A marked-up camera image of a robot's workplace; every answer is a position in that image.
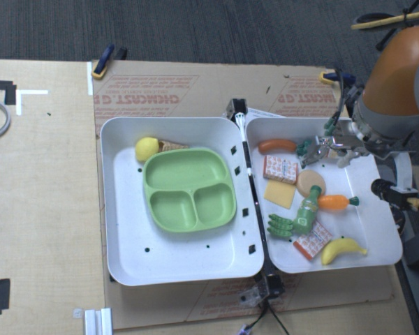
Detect white paper sheet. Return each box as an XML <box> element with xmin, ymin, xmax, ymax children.
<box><xmin>245</xmin><ymin>107</ymin><xmax>288</xmax><ymax>120</ymax></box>

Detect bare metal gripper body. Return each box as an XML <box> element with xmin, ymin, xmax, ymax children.
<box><xmin>321</xmin><ymin>118</ymin><xmax>370</xmax><ymax>161</ymax></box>

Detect yellow banana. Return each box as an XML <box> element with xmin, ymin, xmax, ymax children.
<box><xmin>320</xmin><ymin>237</ymin><xmax>369</xmax><ymax>267</ymax></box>

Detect tan round biscuit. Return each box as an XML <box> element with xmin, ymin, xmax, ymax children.
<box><xmin>295</xmin><ymin>169</ymin><xmax>327</xmax><ymax>199</ymax></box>

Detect green pea pods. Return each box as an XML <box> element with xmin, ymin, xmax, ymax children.
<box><xmin>266</xmin><ymin>213</ymin><xmax>295</xmax><ymax>239</ymax></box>

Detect orange sausage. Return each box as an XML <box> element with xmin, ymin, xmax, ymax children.
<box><xmin>257</xmin><ymin>138</ymin><xmax>298</xmax><ymax>155</ymax></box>

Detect black cylinder on white bracket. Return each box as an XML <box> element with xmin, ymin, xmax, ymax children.
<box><xmin>371</xmin><ymin>151</ymin><xmax>419</xmax><ymax>209</ymax></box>

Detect yellow cheese slice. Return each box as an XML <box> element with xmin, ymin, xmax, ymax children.
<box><xmin>263</xmin><ymin>180</ymin><xmax>297</xmax><ymax>210</ymax></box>

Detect green divided plate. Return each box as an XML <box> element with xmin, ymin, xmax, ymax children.
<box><xmin>142</xmin><ymin>147</ymin><xmax>238</xmax><ymax>234</ymax></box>

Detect white plastic tray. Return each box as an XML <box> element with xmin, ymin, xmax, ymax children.
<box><xmin>245</xmin><ymin>117</ymin><xmax>404</xmax><ymax>275</ymax></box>
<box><xmin>99</xmin><ymin>117</ymin><xmax>265</xmax><ymax>288</ymax></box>

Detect yellow ice cream cone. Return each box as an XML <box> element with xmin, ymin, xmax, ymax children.
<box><xmin>135</xmin><ymin>136</ymin><xmax>190</xmax><ymax>163</ymax></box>

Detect orange and white carton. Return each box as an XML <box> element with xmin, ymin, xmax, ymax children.
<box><xmin>293</xmin><ymin>220</ymin><xmax>334</xmax><ymax>261</ymax></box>
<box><xmin>263</xmin><ymin>154</ymin><xmax>299</xmax><ymax>185</ymax></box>

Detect brown cardboard board red print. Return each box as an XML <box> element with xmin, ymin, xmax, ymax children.
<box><xmin>91</xmin><ymin>59</ymin><xmax>395</xmax><ymax>332</ymax></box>

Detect green bottle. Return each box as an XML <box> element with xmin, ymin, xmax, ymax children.
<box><xmin>292</xmin><ymin>184</ymin><xmax>323</xmax><ymax>237</ymax></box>

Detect thin black and white rod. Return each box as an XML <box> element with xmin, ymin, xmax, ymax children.
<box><xmin>235</xmin><ymin>112</ymin><xmax>272</xmax><ymax>279</ymax></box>

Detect orange carrot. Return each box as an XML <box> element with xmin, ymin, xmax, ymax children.
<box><xmin>317</xmin><ymin>194</ymin><xmax>360</xmax><ymax>211</ymax></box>

